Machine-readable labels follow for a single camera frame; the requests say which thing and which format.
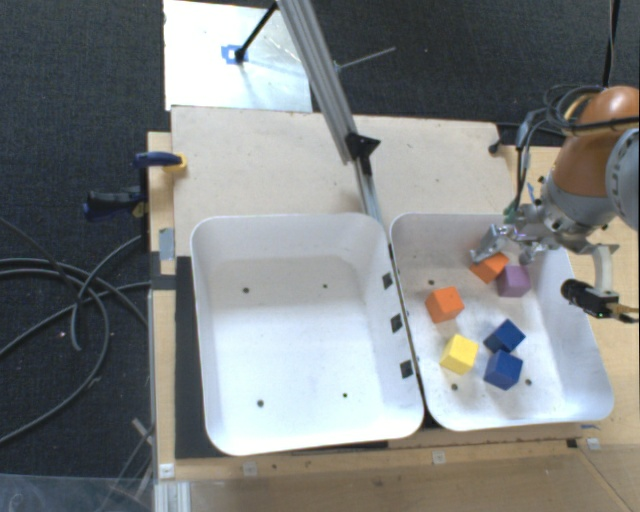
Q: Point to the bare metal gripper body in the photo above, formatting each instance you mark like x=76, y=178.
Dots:
x=542, y=227

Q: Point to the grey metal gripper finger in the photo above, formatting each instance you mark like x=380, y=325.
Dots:
x=492, y=245
x=531, y=252

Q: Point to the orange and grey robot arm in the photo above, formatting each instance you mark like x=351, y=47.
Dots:
x=585, y=160

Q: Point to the orange cube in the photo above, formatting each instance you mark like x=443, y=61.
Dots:
x=444, y=304
x=490, y=269

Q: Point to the purple cube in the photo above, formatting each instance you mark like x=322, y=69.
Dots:
x=514, y=281

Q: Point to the blue cube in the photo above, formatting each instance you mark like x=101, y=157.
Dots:
x=505, y=336
x=502, y=370

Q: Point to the yellow cube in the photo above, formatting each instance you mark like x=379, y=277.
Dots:
x=459, y=354

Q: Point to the white plastic tray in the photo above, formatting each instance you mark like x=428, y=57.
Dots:
x=550, y=370
x=290, y=340

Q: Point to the pale wood board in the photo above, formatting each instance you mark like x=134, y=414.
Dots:
x=260, y=165

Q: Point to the black cylinder on white bracket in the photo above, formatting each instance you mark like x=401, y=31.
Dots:
x=587, y=297

